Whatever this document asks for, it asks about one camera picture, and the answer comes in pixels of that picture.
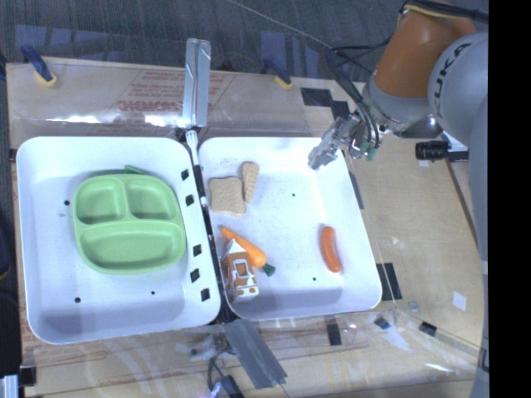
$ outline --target toy bread slice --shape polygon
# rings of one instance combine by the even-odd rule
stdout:
[[[251,202],[255,191],[256,181],[260,167],[255,163],[243,163],[241,165],[241,176],[243,177],[243,197],[246,202]]]
[[[214,212],[242,216],[246,203],[241,195],[241,180],[236,177],[213,178],[209,183],[212,194],[211,208]]]

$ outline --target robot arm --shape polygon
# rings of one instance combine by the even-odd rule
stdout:
[[[357,109],[337,118],[309,154],[315,170],[332,162],[339,148],[368,160],[393,133],[411,137],[424,123],[437,135],[445,131],[469,148],[470,190],[477,245],[484,280],[485,315],[480,357],[471,397],[490,395],[488,295],[488,42],[472,20],[488,25],[488,14],[444,3],[410,0],[400,11],[397,30],[360,94],[339,68],[341,48],[328,55],[339,84]]]

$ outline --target hole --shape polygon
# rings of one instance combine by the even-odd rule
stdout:
[[[197,279],[199,279],[199,269],[195,269],[192,273],[190,273],[190,280],[195,282]]]
[[[210,290],[208,289],[203,289],[201,291],[201,301],[206,301],[207,299],[210,298]]]

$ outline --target table surface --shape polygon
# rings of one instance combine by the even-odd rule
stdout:
[[[113,118],[119,100],[127,100],[126,93],[131,100],[138,92],[126,82],[130,70],[136,70],[135,75],[155,72],[178,77],[182,73],[178,68],[88,61],[74,67],[69,60],[48,60],[64,80],[52,93],[60,95],[61,87],[65,91],[70,84],[66,79],[88,78],[92,82],[87,82],[75,98],[63,95],[61,100],[45,99],[50,91],[27,82],[27,72],[22,72],[25,67],[9,66],[7,73],[16,76],[21,85],[26,81],[26,90],[36,89],[32,99],[24,99],[28,94],[16,86],[9,89],[14,148],[36,135],[79,134],[66,119],[83,105],[83,116],[97,114],[99,121],[91,131],[82,129],[81,133],[98,135],[98,128],[107,123],[114,125],[116,135],[130,134],[131,123],[116,123]],[[94,77],[87,74],[89,70],[112,71],[115,76]],[[332,100],[348,102],[351,110],[354,107],[334,81],[292,80],[294,86],[286,90],[272,75],[212,72],[207,135],[319,137],[331,124],[332,112],[325,104],[304,101],[305,90],[321,90]],[[178,99],[175,93],[169,101]],[[95,94],[103,98],[94,101]],[[35,115],[54,110],[55,121],[60,119],[61,123]],[[146,129],[145,133],[153,134],[153,130]],[[155,134],[159,133],[164,136],[168,131]],[[373,161],[347,159],[358,185],[375,263],[383,269],[382,302],[367,312],[335,317],[341,344],[330,344],[324,317],[256,323],[288,377],[283,385],[256,390],[237,358],[222,355],[222,370],[234,376],[245,396],[346,397],[356,391],[369,397],[379,396],[382,388],[391,388],[387,396],[396,397],[468,394],[480,348],[483,286],[470,225],[467,164],[419,163],[414,156],[417,141],[386,136]],[[38,382],[26,387],[27,396],[207,396],[209,341],[220,332],[219,326],[64,346],[46,344],[33,335],[23,305],[15,163],[12,178],[23,364],[36,366],[38,373]],[[192,349],[199,350],[195,357],[191,357]]]

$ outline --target toy sausage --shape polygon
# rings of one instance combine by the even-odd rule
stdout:
[[[333,273],[341,271],[343,266],[339,260],[334,248],[335,230],[326,226],[321,231],[321,253],[323,254],[324,263]]]

